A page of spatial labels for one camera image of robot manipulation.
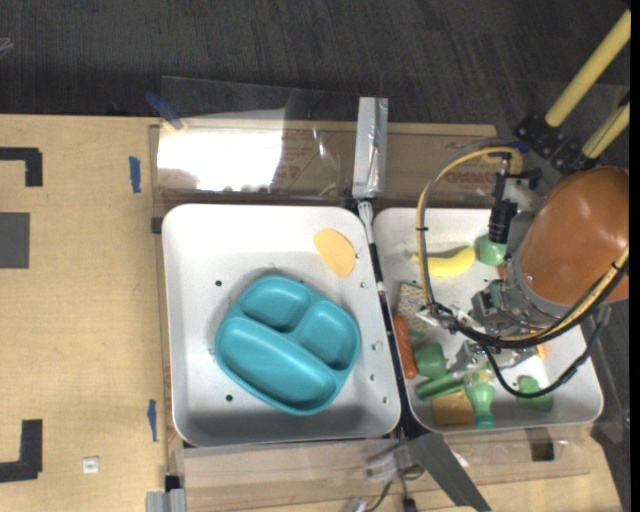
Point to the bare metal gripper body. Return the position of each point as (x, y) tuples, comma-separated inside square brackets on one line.
[(505, 312)]

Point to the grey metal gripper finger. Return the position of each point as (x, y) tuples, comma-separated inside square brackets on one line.
[(465, 356), (515, 359)]

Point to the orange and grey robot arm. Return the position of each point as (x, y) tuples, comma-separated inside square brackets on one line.
[(575, 235)]

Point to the green lumpy toy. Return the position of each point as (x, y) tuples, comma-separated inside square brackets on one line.
[(534, 395)]

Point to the green cylinder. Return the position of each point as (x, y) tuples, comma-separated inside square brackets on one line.
[(437, 387)]

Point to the green and yellow bottle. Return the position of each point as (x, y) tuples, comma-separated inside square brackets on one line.
[(482, 400)]

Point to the yellow bread slice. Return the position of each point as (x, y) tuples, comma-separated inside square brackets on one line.
[(451, 410)]

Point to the orange sausage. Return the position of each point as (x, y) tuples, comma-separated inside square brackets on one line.
[(405, 345)]

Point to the green rounded toy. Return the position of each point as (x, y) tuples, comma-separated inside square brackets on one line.
[(490, 251)]

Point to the white plastic tray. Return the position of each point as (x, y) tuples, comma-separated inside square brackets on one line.
[(575, 395), (200, 300)]

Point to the yellow banana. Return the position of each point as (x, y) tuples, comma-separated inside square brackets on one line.
[(450, 261)]

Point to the patterned packet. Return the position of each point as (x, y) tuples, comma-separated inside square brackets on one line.
[(411, 300)]

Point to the yellow biscuit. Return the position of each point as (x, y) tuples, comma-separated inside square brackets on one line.
[(336, 252)]

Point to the blue divided plate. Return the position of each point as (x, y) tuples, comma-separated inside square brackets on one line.
[(285, 350)]

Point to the black cylinder on white bracket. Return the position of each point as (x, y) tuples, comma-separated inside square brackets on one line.
[(501, 220)]

